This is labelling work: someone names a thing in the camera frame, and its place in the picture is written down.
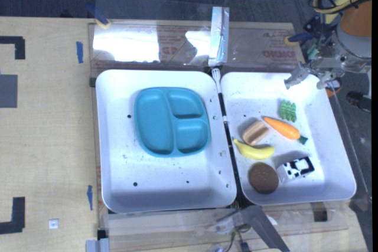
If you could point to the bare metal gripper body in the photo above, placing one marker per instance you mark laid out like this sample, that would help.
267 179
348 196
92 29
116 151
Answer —
330 62

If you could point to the white plastic tray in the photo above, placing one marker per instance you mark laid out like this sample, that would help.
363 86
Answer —
322 162
165 183

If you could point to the orange carrot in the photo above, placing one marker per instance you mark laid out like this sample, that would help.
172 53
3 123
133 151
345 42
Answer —
282 127

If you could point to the blue divided plate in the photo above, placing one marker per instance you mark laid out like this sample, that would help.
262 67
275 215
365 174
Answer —
153 121

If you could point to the black and white carton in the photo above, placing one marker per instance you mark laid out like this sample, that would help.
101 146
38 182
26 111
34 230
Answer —
296 169

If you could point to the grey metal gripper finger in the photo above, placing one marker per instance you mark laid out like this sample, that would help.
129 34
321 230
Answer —
326 79
296 75

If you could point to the brown cardboard board red print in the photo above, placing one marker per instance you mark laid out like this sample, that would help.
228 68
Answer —
251 48

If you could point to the brown round biscuit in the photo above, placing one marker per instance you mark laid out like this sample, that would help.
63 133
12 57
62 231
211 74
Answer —
263 178

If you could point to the black cylinder on white bracket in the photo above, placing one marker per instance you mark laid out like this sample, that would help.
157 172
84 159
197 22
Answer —
358 101

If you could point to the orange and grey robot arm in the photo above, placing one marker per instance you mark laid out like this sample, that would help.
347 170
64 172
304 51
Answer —
355 20

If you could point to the green ridged toy vegetable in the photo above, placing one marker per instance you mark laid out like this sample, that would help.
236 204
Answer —
288 110

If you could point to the tan toy bread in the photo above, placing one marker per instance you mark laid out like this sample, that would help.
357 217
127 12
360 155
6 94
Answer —
255 132

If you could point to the yellow banana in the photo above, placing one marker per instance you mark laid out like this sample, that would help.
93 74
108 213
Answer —
255 152

